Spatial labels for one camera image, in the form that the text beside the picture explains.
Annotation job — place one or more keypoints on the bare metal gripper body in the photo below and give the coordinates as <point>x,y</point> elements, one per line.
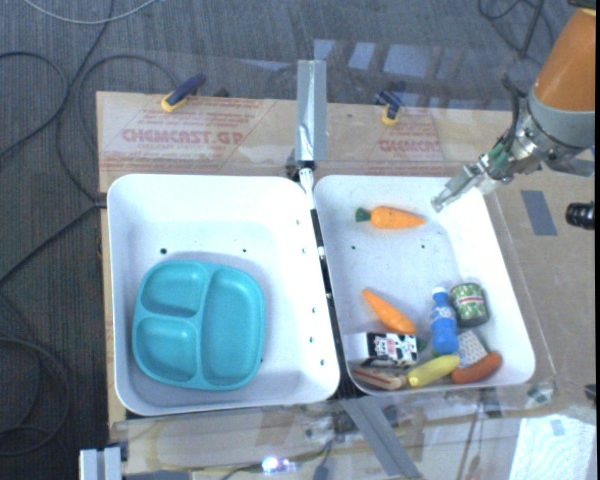
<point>517,153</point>

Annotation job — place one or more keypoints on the cow print carton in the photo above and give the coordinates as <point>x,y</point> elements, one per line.
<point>392,348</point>

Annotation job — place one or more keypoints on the brown cardboard board red print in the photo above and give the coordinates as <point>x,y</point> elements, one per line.
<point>190,133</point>

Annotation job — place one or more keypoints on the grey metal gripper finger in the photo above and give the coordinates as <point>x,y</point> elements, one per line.
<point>447,199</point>
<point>465,174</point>

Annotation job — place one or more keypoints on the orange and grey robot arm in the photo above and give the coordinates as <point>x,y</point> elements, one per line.
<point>565,73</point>

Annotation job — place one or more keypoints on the green can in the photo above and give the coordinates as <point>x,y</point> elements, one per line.
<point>469,305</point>

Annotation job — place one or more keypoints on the black cylinder on white bracket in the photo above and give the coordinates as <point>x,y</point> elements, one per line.
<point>581,215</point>

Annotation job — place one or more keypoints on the white patterned packet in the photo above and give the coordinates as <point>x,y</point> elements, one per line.
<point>472,347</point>

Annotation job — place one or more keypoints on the orange sausage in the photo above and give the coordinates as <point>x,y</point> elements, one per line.
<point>477,368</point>

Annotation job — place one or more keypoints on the tan bread slice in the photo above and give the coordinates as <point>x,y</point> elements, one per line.
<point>380,379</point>

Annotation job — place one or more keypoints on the white plastic tray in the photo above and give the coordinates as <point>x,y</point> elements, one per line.
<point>395,263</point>
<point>195,208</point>

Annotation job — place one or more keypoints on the blue divided plate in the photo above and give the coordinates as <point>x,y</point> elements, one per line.
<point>230,323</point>

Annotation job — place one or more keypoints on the yellow banana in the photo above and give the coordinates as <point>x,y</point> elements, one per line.
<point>432,370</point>

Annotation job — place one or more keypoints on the blue bottle white cap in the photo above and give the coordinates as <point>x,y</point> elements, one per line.
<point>444,325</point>

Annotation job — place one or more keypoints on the orange carrot with green top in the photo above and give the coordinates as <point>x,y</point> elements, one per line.
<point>397,217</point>

